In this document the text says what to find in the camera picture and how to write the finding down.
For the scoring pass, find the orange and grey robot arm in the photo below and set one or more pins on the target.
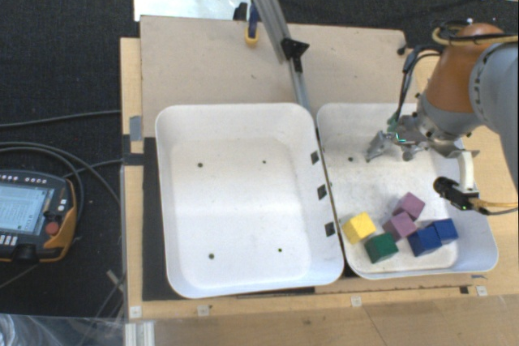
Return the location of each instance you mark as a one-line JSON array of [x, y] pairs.
[[458, 73]]

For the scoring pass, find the purple cube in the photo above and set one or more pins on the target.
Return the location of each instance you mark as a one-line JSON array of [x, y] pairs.
[[399, 226], [410, 205]]

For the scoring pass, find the green cube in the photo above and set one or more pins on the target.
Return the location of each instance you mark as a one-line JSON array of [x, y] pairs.
[[381, 248]]

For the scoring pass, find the brown cardboard board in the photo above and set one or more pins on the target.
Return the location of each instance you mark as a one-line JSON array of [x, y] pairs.
[[211, 65]]

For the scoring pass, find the white plastic tray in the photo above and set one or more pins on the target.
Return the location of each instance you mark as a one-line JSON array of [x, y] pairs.
[[365, 182], [239, 206]]

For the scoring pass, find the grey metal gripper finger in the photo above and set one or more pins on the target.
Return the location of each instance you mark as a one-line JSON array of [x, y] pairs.
[[380, 143], [413, 151]]

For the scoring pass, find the yellow cube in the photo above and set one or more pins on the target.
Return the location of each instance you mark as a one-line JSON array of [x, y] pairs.
[[359, 227]]

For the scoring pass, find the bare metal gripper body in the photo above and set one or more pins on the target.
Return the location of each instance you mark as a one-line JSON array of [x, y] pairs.
[[415, 131]]

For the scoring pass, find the blue cube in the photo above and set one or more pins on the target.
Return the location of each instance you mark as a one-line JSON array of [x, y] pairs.
[[424, 241], [447, 229]]

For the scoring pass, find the black cylinder on white bracket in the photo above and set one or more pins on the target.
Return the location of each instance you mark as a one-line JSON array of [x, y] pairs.
[[453, 190]]

